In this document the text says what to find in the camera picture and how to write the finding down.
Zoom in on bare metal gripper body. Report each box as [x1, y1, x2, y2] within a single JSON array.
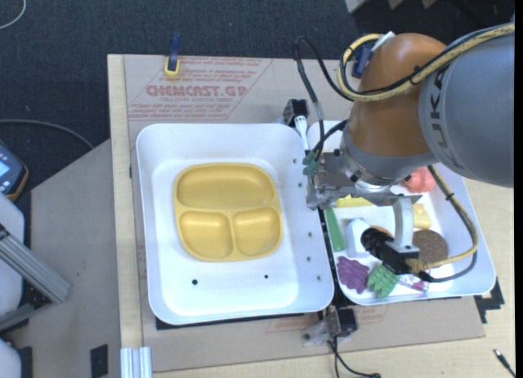
[[306, 149, 422, 211]]

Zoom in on green toy stalk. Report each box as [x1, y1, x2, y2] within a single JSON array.
[[324, 207, 346, 252]]

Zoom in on small white bottle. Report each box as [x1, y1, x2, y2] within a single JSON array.
[[346, 217, 371, 259]]

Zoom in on pink toy doughnut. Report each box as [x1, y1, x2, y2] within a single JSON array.
[[404, 166, 438, 194]]

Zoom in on purple grapes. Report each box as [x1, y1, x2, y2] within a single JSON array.
[[337, 256, 371, 296]]

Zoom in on yellow cheese wedge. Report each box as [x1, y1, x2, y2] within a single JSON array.
[[412, 202, 434, 231]]

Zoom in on yellow divided plate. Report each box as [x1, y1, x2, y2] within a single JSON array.
[[172, 162, 284, 263]]

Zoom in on brown round biscuit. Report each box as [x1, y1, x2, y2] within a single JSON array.
[[411, 229, 449, 264]]

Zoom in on pink and clear packet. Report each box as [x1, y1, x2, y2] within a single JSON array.
[[396, 273, 430, 294]]

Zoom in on white plastic tray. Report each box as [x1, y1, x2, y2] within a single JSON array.
[[135, 122, 336, 326], [306, 120, 498, 306]]

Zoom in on brown cardboard board red print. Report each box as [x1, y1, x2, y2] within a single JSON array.
[[122, 54, 487, 372]]

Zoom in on black cylinder on white bracket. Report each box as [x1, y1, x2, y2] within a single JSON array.
[[360, 195, 422, 276]]

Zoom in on black block with thin wires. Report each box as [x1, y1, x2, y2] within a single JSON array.
[[301, 306, 360, 347], [283, 98, 308, 125]]

